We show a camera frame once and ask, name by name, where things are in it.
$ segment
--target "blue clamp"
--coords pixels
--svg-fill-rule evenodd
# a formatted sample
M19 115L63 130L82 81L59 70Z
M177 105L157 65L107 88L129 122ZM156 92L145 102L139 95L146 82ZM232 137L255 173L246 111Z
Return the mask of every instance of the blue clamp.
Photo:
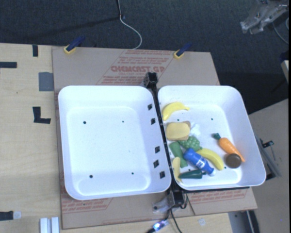
M175 59L180 59L183 56L184 52L191 47L191 45L192 45L192 43L189 42L189 43L185 44L182 48L180 48L177 51L175 51L174 52L174 58Z
M75 38L68 46L64 47L64 52L66 54L71 54L76 50L76 47L79 46L85 40L85 36L79 36Z

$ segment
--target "toy carrot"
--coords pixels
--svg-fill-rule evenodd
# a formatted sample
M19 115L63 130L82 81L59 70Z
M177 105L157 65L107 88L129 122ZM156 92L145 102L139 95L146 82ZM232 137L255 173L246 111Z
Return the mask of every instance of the toy carrot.
M225 152L227 152L227 153L235 153L235 154L237 154L237 155L240 156L242 162L245 162L245 159L243 158L243 156L241 155L241 153L239 153L239 151L237 150L237 148L231 143L231 141L229 139L227 139L226 137L221 137L219 135L219 133L214 134L213 137L219 141L219 146Z

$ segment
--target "light wood surface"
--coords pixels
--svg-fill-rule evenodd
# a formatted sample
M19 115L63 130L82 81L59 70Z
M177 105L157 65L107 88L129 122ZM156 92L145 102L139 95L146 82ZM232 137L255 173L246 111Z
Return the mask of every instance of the light wood surface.
M39 72L52 73L51 46L0 43L0 61L17 62L0 70L0 212L20 211L21 219L0 221L0 233L39 232L39 219L61 217L54 93L40 92ZM50 124L33 122L32 107ZM155 221L96 226L61 232L146 232ZM228 214L177 218L185 233L231 233ZM160 232L177 232L172 219Z

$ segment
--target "green vegetable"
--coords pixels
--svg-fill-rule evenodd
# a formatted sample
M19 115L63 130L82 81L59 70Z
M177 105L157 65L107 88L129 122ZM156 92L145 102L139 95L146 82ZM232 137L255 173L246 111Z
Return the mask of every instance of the green vegetable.
M173 143L169 144L169 148L175 157L180 158L180 167L181 168L188 166L188 163L183 158L182 149L181 149L180 144L178 142L173 142Z
M186 150L189 148L192 148L195 151L202 149L202 147L199 144L199 140L195 136L189 136L189 138L186 141L178 141L178 142Z
M181 173L178 176L179 179L201 179L202 177L203 177L203 172L200 169Z

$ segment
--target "blue cylinder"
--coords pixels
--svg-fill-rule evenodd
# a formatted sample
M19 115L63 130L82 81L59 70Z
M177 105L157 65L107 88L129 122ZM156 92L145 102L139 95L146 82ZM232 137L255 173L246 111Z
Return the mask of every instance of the blue cylinder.
M183 158L191 162L193 165L195 165L202 171L207 172L210 176L215 175L214 168L210 167L208 161L203 156L196 153L194 149L192 148L187 149L183 154Z

